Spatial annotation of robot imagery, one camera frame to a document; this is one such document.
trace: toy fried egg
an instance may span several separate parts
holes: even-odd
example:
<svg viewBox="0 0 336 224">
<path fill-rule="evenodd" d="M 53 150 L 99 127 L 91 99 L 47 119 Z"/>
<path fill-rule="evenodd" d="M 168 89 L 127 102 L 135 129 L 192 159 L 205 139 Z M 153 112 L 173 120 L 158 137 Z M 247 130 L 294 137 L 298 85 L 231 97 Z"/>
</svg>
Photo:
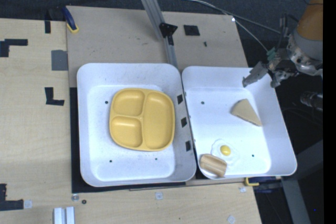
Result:
<svg viewBox="0 0 336 224">
<path fill-rule="evenodd" d="M 218 139 L 212 144 L 211 154 L 223 159 L 229 167 L 239 160 L 238 150 L 223 139 Z"/>
</svg>

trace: beige triangular block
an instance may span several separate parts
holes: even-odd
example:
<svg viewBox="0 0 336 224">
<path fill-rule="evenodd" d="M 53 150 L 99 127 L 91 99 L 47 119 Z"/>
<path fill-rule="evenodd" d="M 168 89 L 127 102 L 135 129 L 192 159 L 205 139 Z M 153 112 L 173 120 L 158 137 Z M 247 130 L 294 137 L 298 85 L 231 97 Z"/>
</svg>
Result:
<svg viewBox="0 0 336 224">
<path fill-rule="evenodd" d="M 255 125 L 262 126 L 260 119 L 247 99 L 238 101 L 232 108 L 231 114 Z"/>
</svg>

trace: yellow plate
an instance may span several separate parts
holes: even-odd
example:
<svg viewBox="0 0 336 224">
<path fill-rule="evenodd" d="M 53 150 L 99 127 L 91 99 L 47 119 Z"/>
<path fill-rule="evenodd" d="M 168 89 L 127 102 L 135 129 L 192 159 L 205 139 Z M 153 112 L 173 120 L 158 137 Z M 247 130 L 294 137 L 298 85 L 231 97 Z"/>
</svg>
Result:
<svg viewBox="0 0 336 224">
<path fill-rule="evenodd" d="M 126 88 L 118 91 L 110 110 L 110 134 L 120 146 L 160 151 L 174 138 L 175 110 L 163 92 Z"/>
</svg>

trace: wooden table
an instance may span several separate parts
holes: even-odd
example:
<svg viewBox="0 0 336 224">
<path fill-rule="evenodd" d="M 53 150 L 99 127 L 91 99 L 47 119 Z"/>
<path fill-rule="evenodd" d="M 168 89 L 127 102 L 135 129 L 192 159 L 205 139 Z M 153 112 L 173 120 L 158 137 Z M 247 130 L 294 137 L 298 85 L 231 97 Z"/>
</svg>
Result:
<svg viewBox="0 0 336 224">
<path fill-rule="evenodd" d="M 168 23 L 182 15 L 165 13 Z M 219 18 L 189 16 L 198 25 Z M 51 51 L 68 50 L 66 24 L 51 22 L 46 34 L 44 21 L 0 19 L 0 41 L 11 38 L 28 39 L 28 46 L 10 46 L 9 57 L 0 57 L 0 184 L 7 184 L 6 200 L 31 200 L 32 208 L 0 211 L 0 223 L 52 223 L 52 210 L 69 206 L 75 208 L 76 223 L 228 223 L 229 216 L 235 223 L 261 223 L 253 189 L 241 182 L 79 193 L 72 201 L 69 72 L 51 68 Z M 243 53 L 241 45 L 237 51 Z M 64 105 L 46 105 L 45 87 L 53 87 L 54 99 Z"/>
</svg>

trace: white container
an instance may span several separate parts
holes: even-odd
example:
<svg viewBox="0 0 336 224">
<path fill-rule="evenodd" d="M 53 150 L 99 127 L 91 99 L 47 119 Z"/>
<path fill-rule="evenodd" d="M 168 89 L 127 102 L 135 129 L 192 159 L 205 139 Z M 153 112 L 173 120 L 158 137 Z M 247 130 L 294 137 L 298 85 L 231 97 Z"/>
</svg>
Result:
<svg viewBox="0 0 336 224">
<path fill-rule="evenodd" d="M 110 105 L 124 88 L 162 91 L 175 107 L 173 143 L 158 152 L 118 146 L 109 131 Z M 160 63 L 88 63 L 77 73 L 80 171 L 91 186 L 185 182 L 196 172 L 181 75 Z"/>
<path fill-rule="evenodd" d="M 297 168 L 296 157 L 271 78 L 266 75 L 244 88 L 242 80 L 250 70 L 184 69 L 182 81 L 198 162 L 203 154 L 218 153 L 221 145 L 228 145 L 231 155 L 221 156 L 228 163 L 225 178 L 291 175 Z M 230 113 L 241 99 L 249 100 L 261 127 Z M 201 172 L 210 179 L 221 179 Z"/>
</svg>

